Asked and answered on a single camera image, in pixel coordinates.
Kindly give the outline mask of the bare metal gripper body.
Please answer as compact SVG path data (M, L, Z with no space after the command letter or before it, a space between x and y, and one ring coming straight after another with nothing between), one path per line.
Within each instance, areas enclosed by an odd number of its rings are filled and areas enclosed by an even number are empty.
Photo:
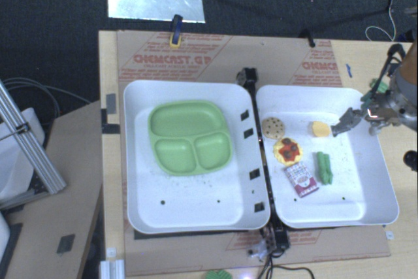
M417 107L404 99L375 97L366 109L365 120L375 128L404 125L417 130Z

